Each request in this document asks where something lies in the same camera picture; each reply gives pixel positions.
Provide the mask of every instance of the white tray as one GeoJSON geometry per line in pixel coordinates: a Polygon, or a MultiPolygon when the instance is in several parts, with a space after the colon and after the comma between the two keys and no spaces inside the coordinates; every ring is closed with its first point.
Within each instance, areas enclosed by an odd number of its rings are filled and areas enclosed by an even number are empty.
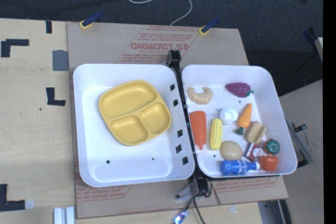
{"type": "MultiPolygon", "coordinates": [[[[219,150],[210,150],[208,138],[212,120],[218,118],[221,108],[225,106],[234,108],[239,115],[247,103],[252,103],[253,106],[251,121],[257,120],[267,127],[263,141],[273,138],[280,143],[280,152],[276,155],[279,158],[279,164],[274,172],[258,170],[239,176],[283,175],[295,171],[297,158],[294,147],[274,82],[266,69],[258,66],[190,65],[183,69],[182,80],[188,112],[202,110],[206,113],[207,143],[202,150],[195,145],[197,162],[205,175],[213,178],[237,177],[237,175],[233,174],[224,176],[221,173],[219,164],[223,161],[223,158],[219,150]],[[233,95],[225,88],[226,84],[233,82],[249,84],[254,93],[251,93],[246,98],[239,98],[233,95]],[[201,93],[204,86],[213,90],[213,98],[209,104],[199,105],[187,97],[187,89],[189,87],[194,87],[195,92],[201,93]]],[[[232,125],[223,125],[222,141],[231,140],[237,142],[244,154],[249,143],[244,138],[245,133],[241,136],[234,132],[237,128],[237,122],[232,125]]]]}
{"type": "Polygon", "coordinates": [[[194,157],[174,72],[163,65],[85,64],[74,75],[79,171],[93,187],[186,179],[194,157]],[[98,101],[120,84],[144,80],[161,95],[172,116],[171,127],[137,146],[119,143],[100,115],[98,101]]]}

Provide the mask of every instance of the toy corn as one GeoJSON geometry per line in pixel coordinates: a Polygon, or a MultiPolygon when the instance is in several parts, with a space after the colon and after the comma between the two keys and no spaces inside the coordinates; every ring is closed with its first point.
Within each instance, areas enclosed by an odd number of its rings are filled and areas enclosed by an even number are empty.
{"type": "Polygon", "coordinates": [[[211,150],[216,151],[220,149],[220,145],[222,144],[222,131],[222,121],[218,118],[215,118],[212,121],[210,129],[209,146],[211,150]]]}

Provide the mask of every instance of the toy bottle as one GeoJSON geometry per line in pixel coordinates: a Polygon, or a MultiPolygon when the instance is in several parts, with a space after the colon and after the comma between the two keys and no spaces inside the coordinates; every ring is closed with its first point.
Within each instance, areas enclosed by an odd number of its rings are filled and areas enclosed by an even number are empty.
{"type": "Polygon", "coordinates": [[[194,142],[202,150],[206,143],[206,114],[204,111],[194,111],[189,114],[189,118],[194,142]]]}
{"type": "Polygon", "coordinates": [[[259,170],[260,164],[258,162],[249,163],[242,159],[224,160],[220,163],[220,170],[224,175],[235,174],[241,175],[249,170],[259,170]]]}

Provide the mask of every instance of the blue clamp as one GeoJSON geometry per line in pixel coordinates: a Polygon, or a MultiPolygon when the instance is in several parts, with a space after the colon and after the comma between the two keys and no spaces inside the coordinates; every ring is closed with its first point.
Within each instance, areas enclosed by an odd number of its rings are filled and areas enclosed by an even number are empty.
{"type": "Polygon", "coordinates": [[[199,30],[198,33],[201,36],[205,36],[206,34],[209,33],[210,28],[214,27],[215,25],[217,25],[219,23],[219,19],[213,19],[212,21],[210,21],[207,25],[202,26],[199,30]]]}
{"type": "Polygon", "coordinates": [[[79,23],[79,26],[81,29],[86,30],[92,26],[92,23],[99,21],[100,18],[102,18],[103,16],[104,16],[103,11],[96,12],[92,14],[91,16],[89,16],[88,18],[86,18],[85,20],[81,21],[79,23]]]}

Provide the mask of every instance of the toy carrot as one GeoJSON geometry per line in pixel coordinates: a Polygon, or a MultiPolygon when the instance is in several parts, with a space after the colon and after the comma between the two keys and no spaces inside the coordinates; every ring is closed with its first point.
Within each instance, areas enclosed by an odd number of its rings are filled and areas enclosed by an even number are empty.
{"type": "Polygon", "coordinates": [[[206,115],[204,111],[194,111],[190,115],[191,131],[194,136],[195,144],[202,150],[206,143],[206,115]]]}
{"type": "Polygon", "coordinates": [[[244,128],[249,127],[252,115],[252,104],[248,104],[238,119],[239,129],[236,134],[243,135],[244,128]]]}

